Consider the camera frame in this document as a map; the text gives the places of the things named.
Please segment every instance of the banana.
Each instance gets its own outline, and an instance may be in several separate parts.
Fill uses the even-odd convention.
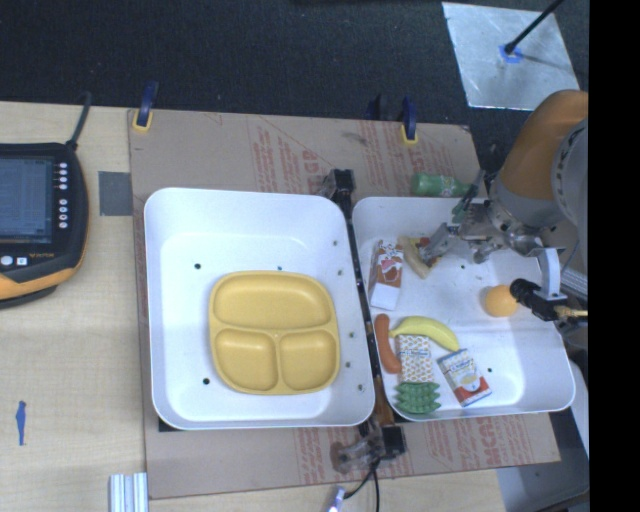
[[[426,316],[408,316],[400,325],[389,331],[389,336],[395,338],[398,334],[414,334],[429,336],[438,345],[455,352],[460,350],[460,343],[455,333],[446,325]]]

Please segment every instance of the wooden table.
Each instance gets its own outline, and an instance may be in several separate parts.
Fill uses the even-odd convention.
[[[0,102],[0,142],[65,142],[80,111]],[[109,476],[145,471],[132,219],[101,216],[97,200],[100,172],[130,172],[126,117],[126,108],[92,107],[79,139],[91,198],[80,271],[45,298],[0,310],[1,511],[104,512]],[[332,489],[154,500],[149,510],[322,512]],[[380,495],[382,511],[504,510],[494,470],[382,480]],[[373,483],[343,506],[374,509]]]

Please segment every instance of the sausage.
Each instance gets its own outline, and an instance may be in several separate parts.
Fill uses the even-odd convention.
[[[376,340],[378,340],[378,353],[380,354],[380,361],[385,370],[389,373],[400,373],[402,363],[396,357],[389,342],[389,323],[389,316],[384,313],[378,315],[373,322]]]

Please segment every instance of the cardboard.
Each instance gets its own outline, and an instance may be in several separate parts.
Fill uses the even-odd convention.
[[[464,127],[419,124],[417,134],[418,143],[408,145],[397,122],[162,110],[154,112],[148,132],[129,129],[151,499],[357,481],[364,472],[342,474],[331,464],[332,446],[360,438],[355,427],[187,432],[159,421],[150,389],[146,199],[169,186],[314,194],[332,169],[354,171],[354,202],[373,195],[407,196],[415,172],[473,181],[478,161]],[[559,460],[548,414],[404,423],[402,428],[408,450],[383,464],[380,478]]]

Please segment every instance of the screen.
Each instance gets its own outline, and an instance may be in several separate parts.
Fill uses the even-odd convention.
[[[53,164],[0,157],[0,243],[51,243]]]

